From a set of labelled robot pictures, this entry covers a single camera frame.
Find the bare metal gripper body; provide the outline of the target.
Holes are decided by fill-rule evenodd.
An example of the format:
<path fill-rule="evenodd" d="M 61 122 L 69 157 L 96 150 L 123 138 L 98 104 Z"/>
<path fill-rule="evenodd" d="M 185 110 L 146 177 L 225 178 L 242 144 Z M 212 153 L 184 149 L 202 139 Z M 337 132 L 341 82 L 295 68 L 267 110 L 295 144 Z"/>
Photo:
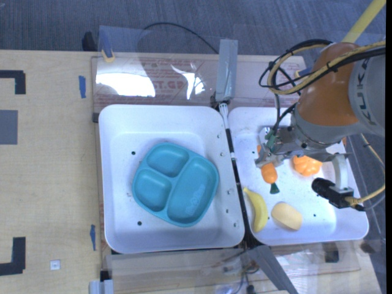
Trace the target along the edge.
<path fill-rule="evenodd" d="M 269 152 L 275 155 L 282 155 L 284 160 L 289 160 L 294 156 L 307 156 L 306 149 L 294 134 L 292 127 L 281 127 L 274 131 L 272 127 L 262 127 L 259 133 L 259 152 Z"/>

